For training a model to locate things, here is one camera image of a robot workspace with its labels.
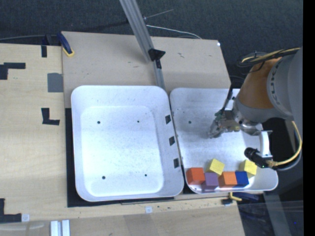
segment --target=wooden table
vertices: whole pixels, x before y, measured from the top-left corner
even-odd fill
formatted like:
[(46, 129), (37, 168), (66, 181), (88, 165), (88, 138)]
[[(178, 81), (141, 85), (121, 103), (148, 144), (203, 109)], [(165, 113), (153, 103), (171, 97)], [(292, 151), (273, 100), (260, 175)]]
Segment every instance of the wooden table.
[[(96, 84), (154, 84), (153, 71), (146, 69), (147, 64), (141, 59), (134, 36), (64, 34), (70, 43), (75, 41), (73, 39), (80, 42), (82, 36), (91, 37), (103, 41), (106, 50), (116, 45), (128, 54), (123, 58), (115, 55), (103, 57), (110, 60), (111, 75), (107, 78), (112, 83), (98, 80)], [(166, 50), (168, 54), (161, 60), (168, 92), (176, 87), (229, 87), (217, 41), (152, 39), (157, 49)], [(135, 47), (129, 53), (128, 47), (133, 45)], [(67, 207), (65, 108), (70, 107), (71, 89), (79, 84), (91, 84), (93, 78), (75, 80), (71, 75), (73, 66), (69, 65), (61, 47), (47, 46), (47, 57), (42, 57), (42, 51), (37, 45), (0, 44), (0, 65), (6, 62), (26, 64), (25, 69), (9, 69), (7, 80), (0, 80), (0, 198), (5, 198), (5, 214), (22, 213), (30, 218), (28, 223), (0, 225), (0, 235), (19, 235), (14, 231), (16, 228), (20, 235), (31, 230), (39, 232), (39, 235), (49, 235), (49, 222), (64, 219), (70, 219), (73, 235), (91, 236), (99, 235), (99, 232), (121, 236), (205, 235), (209, 232), (244, 235), (236, 203), (221, 204), (221, 200), (226, 198), (224, 194), (180, 194), (170, 201)], [(76, 61), (80, 63), (79, 53), (78, 50)], [(101, 62), (96, 56), (91, 60), (96, 66)], [(116, 64), (124, 62), (125, 67), (115, 69)], [(83, 67), (78, 67), (77, 72), (83, 71)], [(124, 79), (114, 74), (115, 71), (123, 72), (124, 68), (133, 71), (126, 72)], [(64, 93), (48, 91), (48, 74), (63, 75)], [(49, 118), (60, 120), (59, 125), (42, 124), (42, 108), (49, 108)], [(152, 213), (146, 213), (146, 207), (151, 207)]]

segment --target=white tray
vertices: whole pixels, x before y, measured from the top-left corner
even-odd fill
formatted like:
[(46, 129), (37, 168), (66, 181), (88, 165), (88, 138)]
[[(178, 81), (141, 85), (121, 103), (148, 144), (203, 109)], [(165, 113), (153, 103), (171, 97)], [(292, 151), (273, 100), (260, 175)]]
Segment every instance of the white tray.
[[(222, 108), (228, 89), (213, 88), (176, 88), (170, 94), (174, 124), (183, 161), (183, 167), (203, 167), (217, 159), (224, 163), (224, 171), (236, 171), (239, 164), (247, 159), (244, 150), (247, 147), (260, 148), (258, 136), (245, 132), (223, 133), (218, 138), (207, 136), (215, 113)], [(239, 89), (233, 90), (236, 96)], [(232, 100), (227, 109), (232, 108)], [(202, 190), (201, 185), (189, 185), (198, 194), (236, 191), (267, 191), (278, 185), (277, 172), (272, 169), (257, 168), (257, 173), (249, 179), (249, 185), (242, 188), (219, 188)]]
[(75, 184), (84, 200), (172, 197), (184, 187), (169, 99), (156, 86), (71, 95)]

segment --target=yellow block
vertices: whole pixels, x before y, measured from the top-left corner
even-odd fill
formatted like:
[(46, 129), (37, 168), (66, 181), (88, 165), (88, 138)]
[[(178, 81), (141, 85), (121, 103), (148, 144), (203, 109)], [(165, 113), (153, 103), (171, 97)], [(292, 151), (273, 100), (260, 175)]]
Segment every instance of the yellow block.
[(239, 165), (239, 171), (246, 171), (248, 178), (251, 178), (256, 175), (257, 165), (250, 160), (244, 160)]
[(215, 172), (219, 176), (222, 174), (225, 164), (218, 161), (217, 159), (212, 159), (206, 168), (206, 172)]

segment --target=toy block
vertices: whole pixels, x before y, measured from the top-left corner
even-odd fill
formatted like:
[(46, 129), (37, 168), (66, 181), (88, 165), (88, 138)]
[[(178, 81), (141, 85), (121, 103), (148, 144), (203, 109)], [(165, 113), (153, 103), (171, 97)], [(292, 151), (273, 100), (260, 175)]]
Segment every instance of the toy block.
[(237, 181), (237, 185), (235, 185), (235, 187), (245, 187), (249, 184), (246, 171), (236, 171), (235, 176)]
[(224, 169), (224, 163), (218, 161), (217, 159), (212, 159), (206, 168), (206, 172), (214, 172), (220, 176)]
[(186, 171), (188, 184), (202, 184), (205, 181), (203, 168), (190, 168)]
[(219, 186), (218, 174), (215, 172), (206, 172), (205, 181), (201, 184), (203, 190), (214, 190)]
[(257, 165), (254, 162), (246, 159), (240, 163), (239, 171), (247, 172), (247, 177), (251, 178), (256, 175)]
[(235, 171), (225, 171), (218, 177), (220, 188), (231, 188), (237, 185)]

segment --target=orange block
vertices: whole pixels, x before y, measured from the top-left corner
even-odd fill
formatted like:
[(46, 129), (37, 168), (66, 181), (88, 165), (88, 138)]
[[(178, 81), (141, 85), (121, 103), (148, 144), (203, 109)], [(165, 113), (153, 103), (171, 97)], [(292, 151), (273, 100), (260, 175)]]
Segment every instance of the orange block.
[(186, 171), (186, 178), (188, 184), (202, 184), (206, 180), (203, 168), (190, 168)]
[(231, 188), (237, 185), (237, 179), (234, 171), (222, 172), (218, 178), (220, 188)]

